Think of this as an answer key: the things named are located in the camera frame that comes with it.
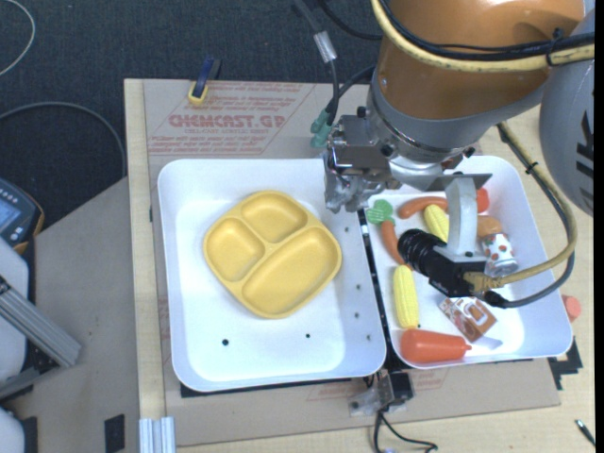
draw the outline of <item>yellow plate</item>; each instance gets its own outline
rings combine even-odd
[[[331,232],[289,195],[254,193],[204,238],[211,271],[248,309],[278,319],[303,307],[335,277],[342,251]]]

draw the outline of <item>yellow multimeter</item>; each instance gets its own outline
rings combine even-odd
[[[0,178],[0,238],[22,254],[43,223],[44,212],[36,200]]]

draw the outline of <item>yellow cable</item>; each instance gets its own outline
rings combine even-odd
[[[518,153],[523,157],[523,159],[526,162],[533,162],[533,160],[529,156],[529,153],[520,144],[517,138],[512,134],[512,131],[510,130],[508,124],[505,122],[500,123],[498,127],[506,135],[506,139],[510,140],[513,146],[516,147]],[[549,179],[549,177],[542,173],[539,166],[535,166],[534,168],[532,168],[532,173],[537,175],[537,177],[539,177],[544,182],[545,186],[551,191],[556,200],[559,202],[562,212],[564,213],[564,216],[568,221],[568,243],[566,247],[553,259],[545,261],[533,267],[529,267],[528,269],[521,270],[520,272],[509,274],[508,276],[489,277],[479,272],[465,273],[463,275],[463,279],[470,282],[474,286],[474,292],[484,292],[491,289],[498,289],[506,284],[517,282],[519,280],[524,280],[525,278],[541,274],[542,272],[555,267],[563,261],[568,260],[570,255],[575,250],[578,233],[577,222],[575,221],[575,215],[573,214],[572,209],[570,208],[568,202],[560,194],[553,182]]]
[[[392,41],[392,43],[403,52],[409,54],[417,60],[448,69],[451,71],[463,71],[471,73],[509,73],[509,72],[527,72],[545,69],[549,67],[547,56],[532,56],[515,60],[460,60],[444,58],[432,54],[403,37],[390,23],[386,12],[379,4],[379,0],[371,0],[371,6],[376,20],[384,35]],[[574,49],[565,49],[555,51],[549,54],[549,60],[553,65],[562,65],[579,60],[594,59],[596,55],[596,45],[590,43]]]

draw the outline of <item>white cable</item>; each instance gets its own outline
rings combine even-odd
[[[31,13],[29,13],[29,10],[27,8],[25,8],[23,5],[21,5],[19,2],[15,1],[15,0],[0,0],[0,1],[7,2],[12,5],[17,6],[19,9],[21,9],[25,13],[25,15],[27,15],[29,22],[31,22],[31,37],[29,38],[29,42],[27,43],[27,45],[25,46],[25,49],[19,55],[19,57],[17,59],[15,59],[6,69],[0,71],[0,76],[3,76],[8,71],[10,71],[15,65],[17,65],[21,61],[21,59],[23,57],[25,57],[25,54],[29,51],[31,44],[34,42],[34,38],[36,37],[36,22],[34,21],[34,18],[31,16]]]

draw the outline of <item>orange toy sausage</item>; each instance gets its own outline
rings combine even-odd
[[[394,231],[394,223],[390,220],[384,220],[381,222],[381,240],[388,250],[388,253],[391,257],[396,260],[396,263],[400,263],[401,265],[405,264],[405,261],[398,254],[398,238],[396,237],[396,232]]]
[[[483,213],[489,208],[489,194],[484,188],[479,188],[476,191],[476,204],[478,213]],[[444,211],[447,211],[448,209],[448,202],[446,201],[446,198],[442,196],[420,196],[403,204],[396,213],[402,219],[411,218],[415,213],[422,211],[428,205],[436,205]]]

